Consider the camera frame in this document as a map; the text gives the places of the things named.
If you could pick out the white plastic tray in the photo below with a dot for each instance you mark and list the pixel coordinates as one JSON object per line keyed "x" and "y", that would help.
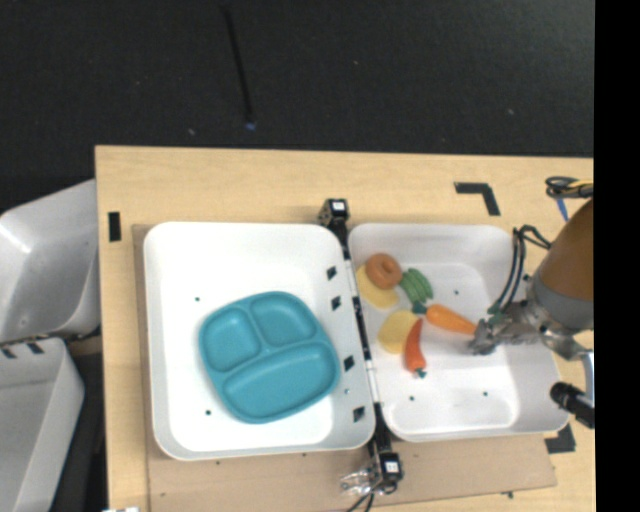
{"x": 260, "y": 255}
{"x": 465, "y": 400}

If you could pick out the yellow round toy slice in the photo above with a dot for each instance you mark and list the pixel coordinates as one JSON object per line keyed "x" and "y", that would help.
{"x": 377, "y": 297}

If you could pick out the orange carrot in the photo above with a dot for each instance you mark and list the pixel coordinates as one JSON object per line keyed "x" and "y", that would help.
{"x": 447, "y": 320}

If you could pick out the thin black and white rod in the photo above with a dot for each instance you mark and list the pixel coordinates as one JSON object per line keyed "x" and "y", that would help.
{"x": 361, "y": 320}

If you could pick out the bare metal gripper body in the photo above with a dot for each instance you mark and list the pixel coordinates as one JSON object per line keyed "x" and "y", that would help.
{"x": 525, "y": 327}

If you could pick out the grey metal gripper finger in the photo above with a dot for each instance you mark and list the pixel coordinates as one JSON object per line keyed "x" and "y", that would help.
{"x": 489, "y": 327}
{"x": 481, "y": 345}

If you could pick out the red-orange chili pepper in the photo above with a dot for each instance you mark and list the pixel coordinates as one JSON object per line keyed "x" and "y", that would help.
{"x": 414, "y": 350}

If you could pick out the brown doughnut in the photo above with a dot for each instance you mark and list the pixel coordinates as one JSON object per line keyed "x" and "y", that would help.
{"x": 384, "y": 282}

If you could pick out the blue divided plate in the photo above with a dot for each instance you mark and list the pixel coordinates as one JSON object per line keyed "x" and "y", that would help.
{"x": 270, "y": 357}

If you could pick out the yellow toy chunk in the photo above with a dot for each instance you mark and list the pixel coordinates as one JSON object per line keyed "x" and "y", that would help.
{"x": 395, "y": 332}

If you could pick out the black cylinder on white bracket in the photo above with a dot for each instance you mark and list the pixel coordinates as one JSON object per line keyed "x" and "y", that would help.
{"x": 575, "y": 397}

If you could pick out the green pea pods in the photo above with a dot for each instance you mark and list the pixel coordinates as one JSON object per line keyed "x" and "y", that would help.
{"x": 417, "y": 286}

